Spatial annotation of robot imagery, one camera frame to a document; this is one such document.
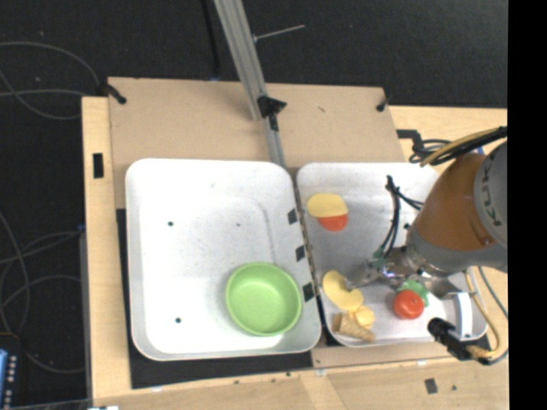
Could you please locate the black cylinder on white bracket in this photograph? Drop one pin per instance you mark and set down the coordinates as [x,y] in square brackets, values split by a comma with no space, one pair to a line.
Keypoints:
[465,314]

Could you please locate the green bowl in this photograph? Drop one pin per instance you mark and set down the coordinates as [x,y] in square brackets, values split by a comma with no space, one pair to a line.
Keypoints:
[262,299]

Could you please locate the white plastic tray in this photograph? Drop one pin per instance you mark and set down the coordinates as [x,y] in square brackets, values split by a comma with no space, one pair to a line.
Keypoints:
[196,237]
[367,186]

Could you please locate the yellow toy crisps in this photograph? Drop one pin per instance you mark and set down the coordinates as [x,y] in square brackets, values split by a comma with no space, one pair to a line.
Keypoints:
[365,316]

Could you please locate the red toy fruit half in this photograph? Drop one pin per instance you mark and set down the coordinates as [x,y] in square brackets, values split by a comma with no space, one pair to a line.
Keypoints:
[334,223]

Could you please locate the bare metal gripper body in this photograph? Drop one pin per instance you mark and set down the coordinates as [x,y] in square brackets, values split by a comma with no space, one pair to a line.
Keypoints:
[397,268]

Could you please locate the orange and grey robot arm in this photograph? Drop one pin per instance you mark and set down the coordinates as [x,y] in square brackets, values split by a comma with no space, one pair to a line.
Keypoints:
[453,216]

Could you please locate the yellow toy banana slice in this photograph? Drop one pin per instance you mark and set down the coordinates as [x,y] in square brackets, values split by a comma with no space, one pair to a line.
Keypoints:
[337,291]

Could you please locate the yellow toy chip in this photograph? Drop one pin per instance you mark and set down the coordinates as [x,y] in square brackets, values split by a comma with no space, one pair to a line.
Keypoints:
[325,204]

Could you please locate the red tomato with green leaf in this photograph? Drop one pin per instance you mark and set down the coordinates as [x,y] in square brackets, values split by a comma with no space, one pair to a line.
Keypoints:
[408,303]

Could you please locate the brown cardboard board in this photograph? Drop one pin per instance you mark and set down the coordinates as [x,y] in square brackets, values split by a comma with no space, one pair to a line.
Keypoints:
[192,118]

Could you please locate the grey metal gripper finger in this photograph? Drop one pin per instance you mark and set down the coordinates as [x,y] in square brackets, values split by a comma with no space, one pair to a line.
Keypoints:
[370,269]
[355,281]

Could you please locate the tan toy ice cream cone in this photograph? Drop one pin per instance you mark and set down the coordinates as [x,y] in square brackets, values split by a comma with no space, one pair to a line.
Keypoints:
[352,327]

